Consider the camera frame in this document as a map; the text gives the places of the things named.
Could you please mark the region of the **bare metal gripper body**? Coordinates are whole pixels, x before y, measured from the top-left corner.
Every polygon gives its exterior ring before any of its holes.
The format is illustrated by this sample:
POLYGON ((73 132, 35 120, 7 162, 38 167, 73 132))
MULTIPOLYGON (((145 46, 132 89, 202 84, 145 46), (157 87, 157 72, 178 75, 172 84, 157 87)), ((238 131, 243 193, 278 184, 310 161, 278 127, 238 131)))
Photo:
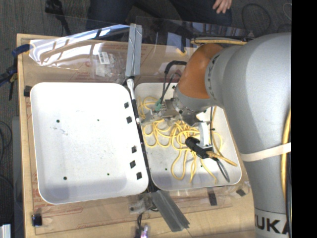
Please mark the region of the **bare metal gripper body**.
POLYGON ((184 121, 189 126, 196 126, 197 123, 202 122, 197 118, 197 115, 206 112, 203 111, 193 111, 185 107, 180 101, 175 98, 171 99, 159 99, 155 105, 155 111, 162 118, 179 119, 184 121))

